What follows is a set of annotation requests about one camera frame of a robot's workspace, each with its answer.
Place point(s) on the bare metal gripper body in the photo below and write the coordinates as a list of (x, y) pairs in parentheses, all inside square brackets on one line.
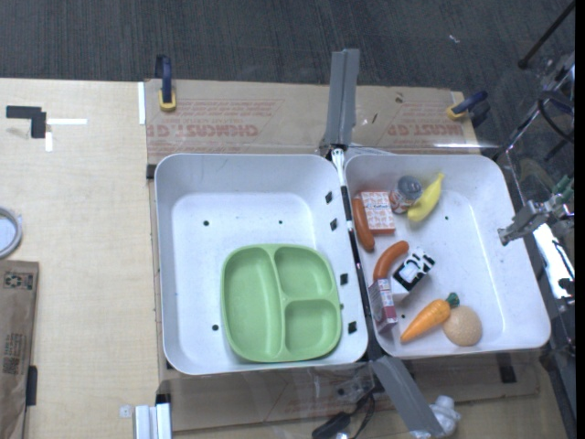
[(554, 213)]

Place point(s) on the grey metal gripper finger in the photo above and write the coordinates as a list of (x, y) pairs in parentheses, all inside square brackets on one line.
[(511, 233), (524, 213)]

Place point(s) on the white plastic tray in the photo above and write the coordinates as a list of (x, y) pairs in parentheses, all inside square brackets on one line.
[(493, 268), (196, 263)]

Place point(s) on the yellow banana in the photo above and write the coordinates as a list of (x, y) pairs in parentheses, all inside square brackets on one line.
[(427, 201)]

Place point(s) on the black and white carton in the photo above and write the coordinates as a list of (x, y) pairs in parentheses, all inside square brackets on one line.
[(413, 270)]

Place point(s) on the beige bread bun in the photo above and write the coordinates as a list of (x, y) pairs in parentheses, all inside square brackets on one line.
[(462, 326)]

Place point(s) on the small can with grey lid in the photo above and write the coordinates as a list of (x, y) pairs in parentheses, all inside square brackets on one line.
[(406, 195)]

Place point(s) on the orange carrot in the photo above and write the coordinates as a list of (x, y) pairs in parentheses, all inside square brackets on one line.
[(427, 319)]

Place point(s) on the orange sausage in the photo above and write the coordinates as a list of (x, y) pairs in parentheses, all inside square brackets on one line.
[(388, 259), (364, 229)]

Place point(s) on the orange and white carton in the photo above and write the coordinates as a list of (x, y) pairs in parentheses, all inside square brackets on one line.
[(378, 213)]

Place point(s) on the pink and white carton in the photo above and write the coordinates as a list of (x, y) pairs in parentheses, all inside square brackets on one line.
[(383, 304)]

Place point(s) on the white crumpled paper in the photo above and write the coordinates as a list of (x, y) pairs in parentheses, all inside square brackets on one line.
[(444, 413)]

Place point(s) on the brown cardboard board red print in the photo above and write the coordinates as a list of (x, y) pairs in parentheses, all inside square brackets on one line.
[(274, 121)]

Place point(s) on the green divided plate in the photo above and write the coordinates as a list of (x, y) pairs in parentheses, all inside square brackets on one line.
[(251, 300)]

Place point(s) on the white tape roll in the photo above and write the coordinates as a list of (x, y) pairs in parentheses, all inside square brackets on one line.
[(17, 233)]

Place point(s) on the brown paper bag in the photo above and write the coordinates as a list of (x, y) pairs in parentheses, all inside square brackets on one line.
[(16, 336)]

